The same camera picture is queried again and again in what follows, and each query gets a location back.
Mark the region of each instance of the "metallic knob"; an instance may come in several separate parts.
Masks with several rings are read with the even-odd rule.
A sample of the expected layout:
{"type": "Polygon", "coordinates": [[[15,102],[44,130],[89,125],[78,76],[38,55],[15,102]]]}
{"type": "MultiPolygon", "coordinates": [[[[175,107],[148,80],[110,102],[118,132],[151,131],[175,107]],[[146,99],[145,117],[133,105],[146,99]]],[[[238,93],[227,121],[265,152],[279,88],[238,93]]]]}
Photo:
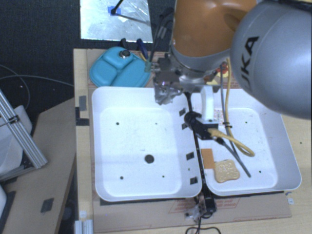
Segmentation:
{"type": "Polygon", "coordinates": [[[126,59],[130,56],[130,52],[128,50],[122,50],[119,52],[119,56],[123,59],[126,59]]]}

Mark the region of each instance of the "black dot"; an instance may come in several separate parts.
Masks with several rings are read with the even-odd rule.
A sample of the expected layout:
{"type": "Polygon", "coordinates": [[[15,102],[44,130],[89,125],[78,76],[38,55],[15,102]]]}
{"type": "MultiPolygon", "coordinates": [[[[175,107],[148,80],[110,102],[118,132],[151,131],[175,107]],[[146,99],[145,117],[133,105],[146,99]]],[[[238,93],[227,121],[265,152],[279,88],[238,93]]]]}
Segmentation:
{"type": "Polygon", "coordinates": [[[154,157],[150,154],[148,154],[147,156],[145,156],[145,161],[148,163],[148,164],[151,164],[154,162],[154,157]]]}

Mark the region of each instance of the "silver metal sheet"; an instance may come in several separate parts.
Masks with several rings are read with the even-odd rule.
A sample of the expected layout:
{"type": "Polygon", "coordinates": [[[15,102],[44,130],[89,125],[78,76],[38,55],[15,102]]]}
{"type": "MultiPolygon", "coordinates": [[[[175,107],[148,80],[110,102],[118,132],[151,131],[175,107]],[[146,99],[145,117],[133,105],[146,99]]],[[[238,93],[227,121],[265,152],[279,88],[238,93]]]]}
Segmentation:
{"type": "Polygon", "coordinates": [[[118,15],[108,10],[119,0],[80,0],[82,39],[153,42],[147,0],[124,0],[118,15]]]}

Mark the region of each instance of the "black pole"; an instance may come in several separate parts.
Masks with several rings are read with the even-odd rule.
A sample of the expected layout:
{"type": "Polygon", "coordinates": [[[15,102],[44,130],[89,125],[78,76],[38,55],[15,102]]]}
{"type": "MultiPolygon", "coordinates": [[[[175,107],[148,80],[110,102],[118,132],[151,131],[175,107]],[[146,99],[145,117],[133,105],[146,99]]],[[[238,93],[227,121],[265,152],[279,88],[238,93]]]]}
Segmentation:
{"type": "Polygon", "coordinates": [[[119,0],[119,2],[117,3],[117,5],[115,6],[115,8],[111,10],[111,14],[112,14],[112,15],[116,14],[116,10],[118,9],[118,7],[121,5],[121,3],[122,3],[123,1],[124,1],[124,0],[119,0]]]}

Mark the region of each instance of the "blue plastic container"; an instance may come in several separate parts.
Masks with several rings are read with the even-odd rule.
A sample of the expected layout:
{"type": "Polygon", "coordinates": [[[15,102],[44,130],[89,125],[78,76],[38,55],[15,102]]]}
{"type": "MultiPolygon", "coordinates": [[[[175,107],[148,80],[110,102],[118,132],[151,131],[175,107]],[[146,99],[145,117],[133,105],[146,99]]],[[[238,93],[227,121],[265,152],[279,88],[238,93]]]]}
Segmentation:
{"type": "Polygon", "coordinates": [[[150,77],[144,69],[142,59],[124,48],[113,47],[95,61],[89,76],[97,87],[144,87],[150,77]]]}

